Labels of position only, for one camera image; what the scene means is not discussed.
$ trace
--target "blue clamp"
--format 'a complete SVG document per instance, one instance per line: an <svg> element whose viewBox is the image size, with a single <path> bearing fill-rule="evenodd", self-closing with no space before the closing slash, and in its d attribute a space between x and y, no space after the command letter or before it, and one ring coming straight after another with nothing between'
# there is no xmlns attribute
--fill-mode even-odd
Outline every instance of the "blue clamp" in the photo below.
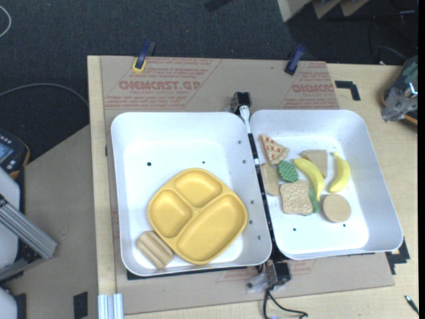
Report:
<svg viewBox="0 0 425 319"><path fill-rule="evenodd" d="M140 50L139 56L133 62L133 72L136 74L141 74L146 67L146 57L151 56L155 50L155 42L150 40L145 40L143 46Z"/></svg>
<svg viewBox="0 0 425 319"><path fill-rule="evenodd" d="M287 63L287 65L285 67L286 73L290 74L291 76L294 75L295 70L297 69L298 61L303 56L304 52L305 52L305 47L301 44L297 45L297 47L295 48L295 50L291 54L290 61Z"/></svg>

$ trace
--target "banana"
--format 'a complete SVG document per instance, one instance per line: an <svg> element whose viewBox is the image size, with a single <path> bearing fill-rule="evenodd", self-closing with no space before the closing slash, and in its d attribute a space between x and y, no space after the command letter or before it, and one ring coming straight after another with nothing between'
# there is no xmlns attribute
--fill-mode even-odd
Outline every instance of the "banana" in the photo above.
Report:
<svg viewBox="0 0 425 319"><path fill-rule="evenodd" d="M325 180L321 174L319 168L311 161L305 158L296 158L294 159L295 166L307 174L310 178L311 183L313 184L316 201L320 201L320 193L325 187Z"/></svg>
<svg viewBox="0 0 425 319"><path fill-rule="evenodd" d="M337 176L333 179L331 184L329 185L328 191L330 193L337 193L345 188L350 179L351 169L350 165L345 159L339 157L337 152L334 152L333 155L337 160Z"/></svg>

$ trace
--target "pen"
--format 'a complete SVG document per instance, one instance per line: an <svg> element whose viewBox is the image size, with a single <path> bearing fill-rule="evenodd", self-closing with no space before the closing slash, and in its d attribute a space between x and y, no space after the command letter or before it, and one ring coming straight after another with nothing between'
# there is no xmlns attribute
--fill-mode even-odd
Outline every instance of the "pen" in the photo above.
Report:
<svg viewBox="0 0 425 319"><path fill-rule="evenodd" d="M407 302L409 303L410 307L412 307L414 309L414 311L419 314L419 309L416 307L415 303L413 302L413 300L409 297L409 295L405 295L404 296L407 300Z"/></svg>

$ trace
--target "grey floor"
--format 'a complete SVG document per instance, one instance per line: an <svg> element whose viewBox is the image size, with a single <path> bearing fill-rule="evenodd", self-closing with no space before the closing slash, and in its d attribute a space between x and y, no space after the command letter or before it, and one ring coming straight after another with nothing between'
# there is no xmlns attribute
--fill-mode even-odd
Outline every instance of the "grey floor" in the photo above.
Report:
<svg viewBox="0 0 425 319"><path fill-rule="evenodd" d="M303 44L305 60L401 64L418 52L417 0L372 0L343 16L318 19L311 4L287 23L277 0L0 0L11 16L0 37L0 128L20 137L31 159L88 124L86 57L138 55L143 39L156 56L287 59ZM9 19L0 10L0 34Z"/></svg>

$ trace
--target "white tray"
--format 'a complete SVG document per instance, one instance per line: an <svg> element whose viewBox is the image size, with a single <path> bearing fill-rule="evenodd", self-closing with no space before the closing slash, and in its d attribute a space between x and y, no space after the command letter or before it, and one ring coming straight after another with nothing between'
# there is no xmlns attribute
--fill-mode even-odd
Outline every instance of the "white tray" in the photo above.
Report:
<svg viewBox="0 0 425 319"><path fill-rule="evenodd" d="M344 223L328 221L322 212L286 215L279 197L267 196L276 244L291 259L310 259L392 251L402 243L402 230L363 119L348 110L260 110L251 119L258 159L266 158L259 135L267 134L290 149L292 162L304 150L328 152L328 174L321 200L335 177L338 152L351 166L348 186L338 194L351 206ZM300 172L300 179L307 177Z"/></svg>
<svg viewBox="0 0 425 319"><path fill-rule="evenodd" d="M243 121L228 112L128 112L112 122L112 145L120 243L126 268L139 276L155 276L260 265L272 250L262 196ZM248 212L242 234L215 260L192 265L178 256L156 269L135 242L153 230L147 204L155 192L184 169L210 171L241 198Z"/></svg>

